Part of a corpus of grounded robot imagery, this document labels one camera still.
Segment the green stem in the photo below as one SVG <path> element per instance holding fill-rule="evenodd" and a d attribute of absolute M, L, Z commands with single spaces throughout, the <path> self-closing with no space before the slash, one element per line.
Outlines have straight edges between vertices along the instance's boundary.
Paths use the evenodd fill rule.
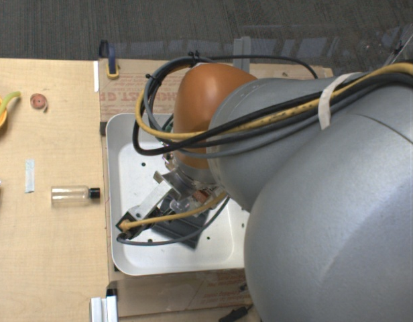
<path fill-rule="evenodd" d="M 16 97 L 20 97 L 21 93 L 20 92 L 12 92 L 10 94 L 8 94 L 4 99 L 3 102 L 0 104 L 0 117 L 3 114 L 3 112 L 5 111 L 5 108 L 7 107 L 8 103 L 10 102 L 10 100 L 12 100 L 12 98 L 16 98 Z"/>

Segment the gray carpet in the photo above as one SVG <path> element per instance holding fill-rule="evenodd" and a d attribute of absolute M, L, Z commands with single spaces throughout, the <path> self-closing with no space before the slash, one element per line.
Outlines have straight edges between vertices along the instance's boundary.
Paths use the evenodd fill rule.
<path fill-rule="evenodd" d="M 413 0 L 0 0 L 0 57 L 94 60 L 102 39 L 122 58 L 212 56 L 250 36 L 253 53 L 368 70 L 410 23 Z"/>

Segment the small round object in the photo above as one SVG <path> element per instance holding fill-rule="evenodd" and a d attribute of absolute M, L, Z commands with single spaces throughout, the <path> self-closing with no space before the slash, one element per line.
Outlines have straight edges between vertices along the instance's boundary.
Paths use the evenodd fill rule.
<path fill-rule="evenodd" d="M 43 94 L 33 94 L 31 95 L 31 106 L 34 109 L 44 109 L 47 107 L 47 98 Z"/>

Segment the small bottle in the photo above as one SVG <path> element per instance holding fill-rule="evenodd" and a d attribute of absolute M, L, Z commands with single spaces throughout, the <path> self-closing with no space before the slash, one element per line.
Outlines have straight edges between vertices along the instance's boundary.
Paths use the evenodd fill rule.
<path fill-rule="evenodd" d="M 87 186 L 53 186 L 52 205 L 54 207 L 70 205 L 88 205 L 91 199 L 101 198 L 101 189 Z"/>

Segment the white tray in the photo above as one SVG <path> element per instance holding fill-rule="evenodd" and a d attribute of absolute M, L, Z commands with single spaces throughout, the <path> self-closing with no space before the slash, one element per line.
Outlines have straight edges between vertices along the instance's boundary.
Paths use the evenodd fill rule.
<path fill-rule="evenodd" d="M 160 123 L 168 117 L 157 116 Z M 121 216 L 130 207 L 139 205 L 158 185 L 153 179 L 154 172 L 168 172 L 161 156 L 142 156 L 133 149 L 134 121 L 133 114 L 122 113 L 107 124 L 111 252 L 116 267 L 131 276 L 243 268 L 243 243 L 249 213 L 234 201 L 229 201 L 220 216 L 202 232 L 195 250 L 182 244 L 145 247 L 116 241 L 119 230 L 115 225 Z M 143 131 L 140 144 L 150 149 L 160 146 Z M 143 242 L 148 239 L 162 241 L 167 238 L 152 230 L 144 231 L 136 238 Z"/>

